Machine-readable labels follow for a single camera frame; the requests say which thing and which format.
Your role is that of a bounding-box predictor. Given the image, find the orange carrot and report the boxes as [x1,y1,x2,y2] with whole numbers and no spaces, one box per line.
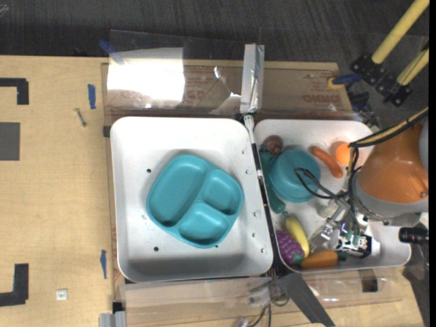
[300,249,347,270]

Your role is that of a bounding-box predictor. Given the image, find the brown cardboard board red print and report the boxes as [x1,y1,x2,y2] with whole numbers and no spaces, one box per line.
[102,58,415,320]

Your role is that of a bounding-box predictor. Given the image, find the white carton with black print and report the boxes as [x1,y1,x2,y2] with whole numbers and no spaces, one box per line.
[337,232,381,259]

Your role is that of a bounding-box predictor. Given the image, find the orange sausage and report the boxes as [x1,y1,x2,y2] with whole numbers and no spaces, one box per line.
[309,145,344,179]

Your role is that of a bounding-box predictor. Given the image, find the yellow banana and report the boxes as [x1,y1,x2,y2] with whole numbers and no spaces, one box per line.
[284,216,311,258]

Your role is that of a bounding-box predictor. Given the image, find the brown doughnut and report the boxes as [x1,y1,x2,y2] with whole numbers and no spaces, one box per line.
[262,134,284,155]

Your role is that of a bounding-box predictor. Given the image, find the purple grapes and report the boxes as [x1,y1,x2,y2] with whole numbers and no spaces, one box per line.
[275,229,305,267]

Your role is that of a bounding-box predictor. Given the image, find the teal divided plate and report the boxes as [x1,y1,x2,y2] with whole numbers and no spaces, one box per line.
[145,153,245,249]

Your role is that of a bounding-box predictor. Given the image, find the teal bowl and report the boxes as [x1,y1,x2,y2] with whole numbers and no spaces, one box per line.
[268,148,322,203]

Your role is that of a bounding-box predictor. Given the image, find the orange ball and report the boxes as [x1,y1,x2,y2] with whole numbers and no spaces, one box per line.
[334,141,354,166]

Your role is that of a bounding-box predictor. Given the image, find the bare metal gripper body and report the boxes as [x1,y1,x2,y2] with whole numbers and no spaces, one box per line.
[328,196,371,245]

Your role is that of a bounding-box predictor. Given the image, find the white plastic tray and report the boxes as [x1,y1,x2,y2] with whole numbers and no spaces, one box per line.
[253,119,412,274]
[109,116,275,283]

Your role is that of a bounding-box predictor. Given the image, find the yellow padded pole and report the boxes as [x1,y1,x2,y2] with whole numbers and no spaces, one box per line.
[350,0,430,78]
[376,48,430,108]

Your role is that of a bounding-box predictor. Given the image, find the black cylinder on white bracket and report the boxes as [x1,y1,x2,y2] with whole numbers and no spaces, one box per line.
[398,213,429,245]

